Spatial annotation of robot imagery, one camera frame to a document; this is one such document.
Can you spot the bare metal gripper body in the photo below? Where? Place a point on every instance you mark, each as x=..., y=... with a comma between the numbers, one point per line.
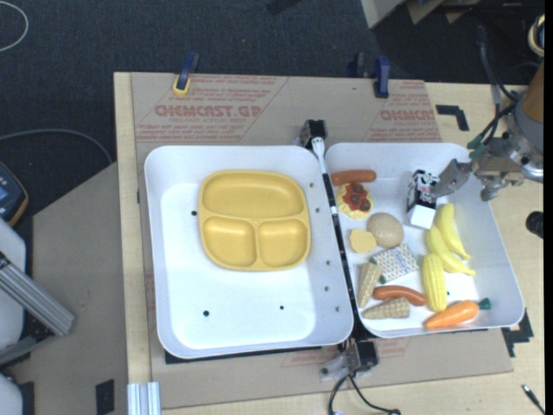
x=501, y=167

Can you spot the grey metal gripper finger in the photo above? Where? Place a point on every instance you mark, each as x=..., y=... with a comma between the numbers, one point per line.
x=489, y=192
x=453, y=179

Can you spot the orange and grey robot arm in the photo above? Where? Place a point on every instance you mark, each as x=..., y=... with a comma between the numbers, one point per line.
x=534, y=102

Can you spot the black and white milk carton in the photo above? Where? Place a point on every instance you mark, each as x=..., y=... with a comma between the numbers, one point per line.
x=420, y=193

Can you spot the white plastic tray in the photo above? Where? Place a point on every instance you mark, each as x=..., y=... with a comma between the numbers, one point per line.
x=488, y=240
x=242, y=309

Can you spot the yellow banana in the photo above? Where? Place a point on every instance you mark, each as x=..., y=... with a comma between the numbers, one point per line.
x=440, y=249
x=449, y=227

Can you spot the tan bread roll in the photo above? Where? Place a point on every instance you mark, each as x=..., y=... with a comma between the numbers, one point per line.
x=385, y=230

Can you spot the red sausage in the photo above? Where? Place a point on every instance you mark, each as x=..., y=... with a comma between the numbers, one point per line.
x=353, y=176

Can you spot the white patterned packet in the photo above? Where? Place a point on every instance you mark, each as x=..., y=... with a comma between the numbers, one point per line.
x=396, y=263

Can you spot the yellow corn cob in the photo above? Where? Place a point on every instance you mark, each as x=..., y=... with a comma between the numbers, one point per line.
x=434, y=281

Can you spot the yellow spaghetti with meatballs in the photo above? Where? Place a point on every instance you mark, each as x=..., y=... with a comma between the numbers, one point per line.
x=352, y=208

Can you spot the yellow biscuit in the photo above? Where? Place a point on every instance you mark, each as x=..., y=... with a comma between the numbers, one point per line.
x=362, y=241

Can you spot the thin black and white rod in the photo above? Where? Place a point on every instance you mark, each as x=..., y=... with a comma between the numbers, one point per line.
x=332, y=206

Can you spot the orange sausage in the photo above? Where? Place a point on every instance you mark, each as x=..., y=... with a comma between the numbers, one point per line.
x=399, y=294

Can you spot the orange carrot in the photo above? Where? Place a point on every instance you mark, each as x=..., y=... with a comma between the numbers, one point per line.
x=453, y=314

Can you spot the tan ribbed cone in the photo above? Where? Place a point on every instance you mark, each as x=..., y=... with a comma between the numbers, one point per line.
x=391, y=309
x=368, y=283

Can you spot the yellow divided plate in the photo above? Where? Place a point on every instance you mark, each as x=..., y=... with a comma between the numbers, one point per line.
x=252, y=197

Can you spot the brown cardboard board red print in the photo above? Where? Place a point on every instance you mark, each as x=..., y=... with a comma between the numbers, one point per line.
x=259, y=110

